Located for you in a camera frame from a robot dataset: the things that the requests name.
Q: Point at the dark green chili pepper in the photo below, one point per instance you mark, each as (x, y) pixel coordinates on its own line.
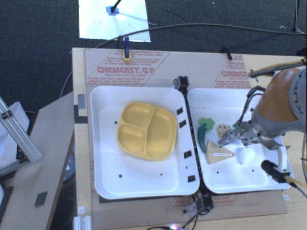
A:
(202, 136)

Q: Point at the tan dotted biscuit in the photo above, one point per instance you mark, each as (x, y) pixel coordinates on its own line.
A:
(221, 129)

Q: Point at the brown cardboard board red print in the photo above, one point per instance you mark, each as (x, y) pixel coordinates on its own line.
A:
(148, 71)

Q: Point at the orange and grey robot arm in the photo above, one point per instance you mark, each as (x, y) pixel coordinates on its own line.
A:
(278, 97)

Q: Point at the black cylinder on white bracket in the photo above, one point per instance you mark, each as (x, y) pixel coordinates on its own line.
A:
(273, 169)

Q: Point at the yellow divided plate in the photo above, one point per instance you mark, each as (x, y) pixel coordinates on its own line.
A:
(148, 130)

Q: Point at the white plastic tray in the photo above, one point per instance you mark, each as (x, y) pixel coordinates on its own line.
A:
(144, 181)
(230, 178)

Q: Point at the light green broccoli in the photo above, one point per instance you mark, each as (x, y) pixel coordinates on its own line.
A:
(208, 123)

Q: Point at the tan cheese wedge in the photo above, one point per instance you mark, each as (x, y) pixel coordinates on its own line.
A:
(216, 153)

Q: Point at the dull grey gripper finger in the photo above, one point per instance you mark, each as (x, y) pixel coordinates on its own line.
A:
(226, 139)
(246, 142)

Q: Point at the white egg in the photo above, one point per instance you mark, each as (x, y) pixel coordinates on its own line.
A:
(245, 155)

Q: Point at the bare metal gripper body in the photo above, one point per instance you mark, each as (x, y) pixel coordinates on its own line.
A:
(257, 133)

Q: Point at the thin black rod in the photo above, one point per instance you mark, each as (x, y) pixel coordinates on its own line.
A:
(194, 142)

